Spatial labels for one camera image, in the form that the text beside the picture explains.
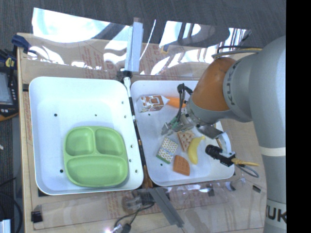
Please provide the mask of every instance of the green plate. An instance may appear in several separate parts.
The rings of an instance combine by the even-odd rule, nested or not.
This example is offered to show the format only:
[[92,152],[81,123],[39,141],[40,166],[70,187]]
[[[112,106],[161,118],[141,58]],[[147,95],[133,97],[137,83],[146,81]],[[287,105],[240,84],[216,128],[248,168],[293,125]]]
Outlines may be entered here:
[[64,142],[65,170],[75,184],[90,187],[114,186],[128,175],[123,137],[107,127],[77,127]]

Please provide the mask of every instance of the toy banana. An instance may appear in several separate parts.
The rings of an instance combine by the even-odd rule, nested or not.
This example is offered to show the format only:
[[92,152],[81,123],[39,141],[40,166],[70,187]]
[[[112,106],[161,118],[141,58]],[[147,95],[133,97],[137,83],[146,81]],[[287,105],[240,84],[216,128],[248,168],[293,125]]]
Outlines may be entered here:
[[203,140],[205,138],[205,136],[201,136],[201,137],[195,137],[194,139],[191,140],[189,147],[188,147],[188,156],[190,161],[193,164],[197,164],[198,163],[198,153],[197,153],[197,148],[201,142],[201,140]]

